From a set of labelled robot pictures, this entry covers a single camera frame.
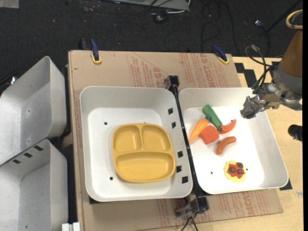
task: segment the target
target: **blue clamp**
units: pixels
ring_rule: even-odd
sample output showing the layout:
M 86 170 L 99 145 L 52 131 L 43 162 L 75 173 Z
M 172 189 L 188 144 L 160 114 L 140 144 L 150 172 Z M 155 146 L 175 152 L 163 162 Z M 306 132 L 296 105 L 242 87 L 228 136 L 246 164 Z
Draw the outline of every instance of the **blue clamp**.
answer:
M 212 47 L 213 52 L 218 56 L 218 59 L 223 63 L 229 63 L 229 59 L 227 58 L 225 52 L 221 49 L 221 47 L 217 45 L 213 45 Z
M 98 54 L 98 47 L 96 41 L 91 38 L 91 49 L 92 49 L 92 60 L 95 64 L 100 64 L 102 62 L 100 55 Z

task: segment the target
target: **black floor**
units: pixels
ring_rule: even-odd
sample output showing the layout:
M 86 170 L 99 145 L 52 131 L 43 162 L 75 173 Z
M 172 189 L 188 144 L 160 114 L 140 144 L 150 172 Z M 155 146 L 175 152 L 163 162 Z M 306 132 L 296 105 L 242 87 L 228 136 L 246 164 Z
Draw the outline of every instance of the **black floor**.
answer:
M 211 52 L 246 56 L 255 44 L 267 57 L 284 54 L 295 32 L 285 17 L 298 0 L 192 0 L 190 12 L 170 14 L 161 24 L 157 8 L 98 0 L 19 0 L 19 9 L 0 7 L 0 80 L 17 76 L 48 55 L 60 68 L 80 38 L 96 39 L 100 50 Z M 301 1 L 292 11 L 303 9 Z M 254 22 L 261 20 L 262 27 Z

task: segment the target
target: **wooden table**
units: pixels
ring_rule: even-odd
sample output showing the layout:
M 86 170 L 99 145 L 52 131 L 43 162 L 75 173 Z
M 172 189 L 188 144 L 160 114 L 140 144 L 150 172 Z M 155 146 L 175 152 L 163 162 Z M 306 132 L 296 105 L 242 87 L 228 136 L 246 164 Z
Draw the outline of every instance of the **wooden table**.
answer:
M 280 59 L 267 58 L 267 63 L 277 62 Z M 235 63 L 243 63 L 245 69 L 253 69 L 256 77 L 258 78 L 263 72 L 263 66 L 255 63 L 247 57 L 233 57 Z M 73 86 L 71 69 L 69 69 L 69 83 L 70 83 L 70 95 L 71 104 Z M 247 87 L 246 80 L 243 74 L 238 74 L 241 85 Z M 270 75 L 267 75 L 266 82 L 270 82 Z M 214 221 L 206 223 L 198 223 L 197 227 L 199 231 L 234 231 L 234 230 L 249 230 L 249 231 L 301 231 L 304 229 L 303 221 L 303 143 L 292 139 L 288 134 L 288 128 L 292 124 L 302 126 L 302 111 L 294 111 L 284 106 L 280 106 L 277 110 L 266 111 L 272 130 L 276 137 L 278 146 L 282 153 L 286 168 L 289 173 L 289 179 L 292 184 L 290 190 L 277 190 L 279 199 L 282 204 L 283 213 L 257 216 L 250 218 L 231 219 L 226 221 Z M 77 215 L 81 222 L 83 230 L 83 206 L 81 196 L 81 186 L 78 179 L 80 176 L 80 168 L 78 167 L 78 160 L 75 160 L 75 175 L 76 179 L 76 197 L 77 197 Z M 162 229 L 154 229 L 156 231 L 179 231 L 182 226 L 168 227 Z M 195 230 L 193 225 L 186 227 L 187 231 Z

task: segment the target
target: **white tray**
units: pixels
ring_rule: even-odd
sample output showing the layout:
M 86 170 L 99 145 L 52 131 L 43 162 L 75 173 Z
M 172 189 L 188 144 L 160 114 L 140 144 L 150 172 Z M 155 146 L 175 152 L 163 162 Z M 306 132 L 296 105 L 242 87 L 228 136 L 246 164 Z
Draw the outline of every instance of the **white tray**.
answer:
M 68 221 L 66 158 L 43 140 L 0 167 L 0 230 L 59 231 Z
M 0 165 L 65 126 L 64 76 L 46 56 L 0 97 Z
M 99 202 L 182 198 L 193 182 L 176 100 L 163 88 L 87 87 L 80 95 L 86 188 Z M 129 183 L 113 164 L 112 133 L 120 125 L 153 123 L 169 133 L 176 156 L 175 172 L 167 180 Z
M 213 107 L 224 125 L 237 120 L 231 132 L 220 135 L 219 140 L 227 136 L 237 138 L 222 155 L 215 153 L 219 140 L 205 145 L 198 137 L 190 144 L 199 185 L 209 194 L 279 188 L 288 182 L 288 173 L 266 113 L 260 112 L 253 119 L 241 117 L 246 96 L 253 96 L 250 88 L 192 88 L 179 94 L 188 135 L 197 120 L 205 117 L 202 107 L 207 104 Z M 223 167 L 230 160 L 243 163 L 247 169 L 245 181 L 236 183 L 225 177 Z

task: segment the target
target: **yellow plate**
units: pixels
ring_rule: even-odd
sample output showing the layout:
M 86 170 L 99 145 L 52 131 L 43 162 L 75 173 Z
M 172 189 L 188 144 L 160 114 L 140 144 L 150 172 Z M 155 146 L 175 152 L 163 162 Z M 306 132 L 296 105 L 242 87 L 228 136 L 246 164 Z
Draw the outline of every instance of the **yellow plate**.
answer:
M 112 135 L 112 152 L 116 173 L 128 182 L 166 180 L 175 171 L 169 134 L 156 124 L 119 126 Z

